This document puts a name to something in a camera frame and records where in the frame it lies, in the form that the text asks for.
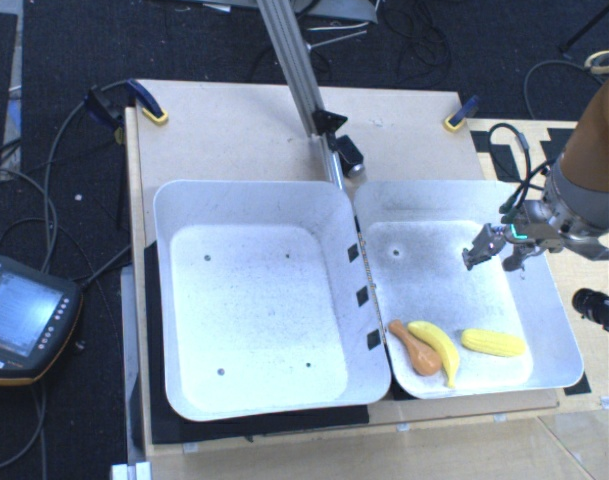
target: yellow corn cob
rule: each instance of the yellow corn cob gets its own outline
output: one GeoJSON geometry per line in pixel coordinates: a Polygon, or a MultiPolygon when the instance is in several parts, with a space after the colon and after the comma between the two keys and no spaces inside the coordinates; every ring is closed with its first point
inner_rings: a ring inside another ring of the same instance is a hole
{"type": "Polygon", "coordinates": [[[466,329],[462,333],[462,345],[476,352],[503,357],[519,356],[526,351],[523,339],[486,329],[466,329]]]}

